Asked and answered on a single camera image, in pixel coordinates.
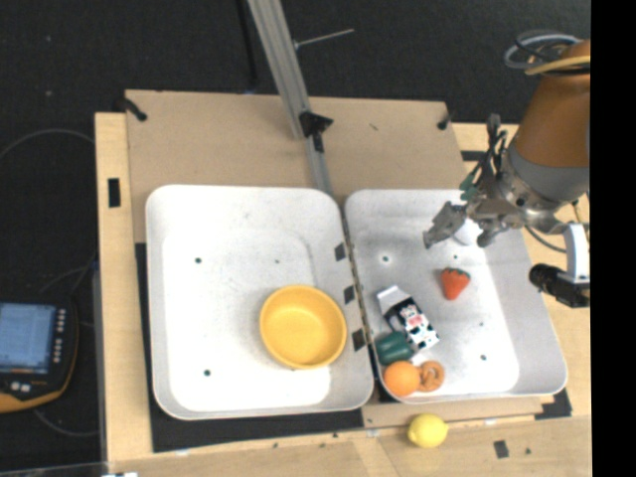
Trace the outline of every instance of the device screen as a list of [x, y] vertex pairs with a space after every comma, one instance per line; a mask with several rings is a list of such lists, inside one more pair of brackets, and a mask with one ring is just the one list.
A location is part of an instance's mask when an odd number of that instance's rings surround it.
[[55, 314], [47, 304], [0, 302], [0, 373], [49, 371]]

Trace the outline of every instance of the yellow ball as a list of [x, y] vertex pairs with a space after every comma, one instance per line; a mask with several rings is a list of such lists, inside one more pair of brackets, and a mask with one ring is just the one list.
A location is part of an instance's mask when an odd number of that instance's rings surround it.
[[424, 448], [437, 447], [448, 434], [448, 424], [434, 413], [421, 413], [408, 426], [406, 435], [415, 445]]

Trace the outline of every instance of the yellow cable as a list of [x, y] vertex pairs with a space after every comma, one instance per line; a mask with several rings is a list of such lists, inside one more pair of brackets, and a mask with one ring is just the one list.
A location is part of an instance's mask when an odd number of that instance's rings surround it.
[[571, 57], [569, 59], [555, 60], [554, 62], [548, 62], [547, 64], [541, 64], [535, 68], [529, 68], [525, 70], [528, 76], [539, 75], [541, 73], [547, 73], [556, 69], [571, 68], [574, 66], [580, 66], [584, 64], [591, 64], [592, 57], [587, 55], [585, 57]]

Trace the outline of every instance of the toy donut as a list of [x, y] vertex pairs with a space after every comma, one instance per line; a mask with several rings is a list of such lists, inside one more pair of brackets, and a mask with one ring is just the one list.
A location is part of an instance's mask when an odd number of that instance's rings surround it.
[[437, 361], [426, 361], [420, 368], [421, 383], [417, 388], [423, 393], [439, 389], [444, 382], [444, 368]]

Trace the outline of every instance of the yellow plate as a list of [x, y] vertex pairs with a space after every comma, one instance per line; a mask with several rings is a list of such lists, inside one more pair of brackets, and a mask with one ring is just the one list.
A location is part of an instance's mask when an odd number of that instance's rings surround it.
[[260, 336], [269, 354], [294, 369], [327, 366], [342, 353], [347, 322], [326, 293], [306, 285], [274, 291], [260, 310]]

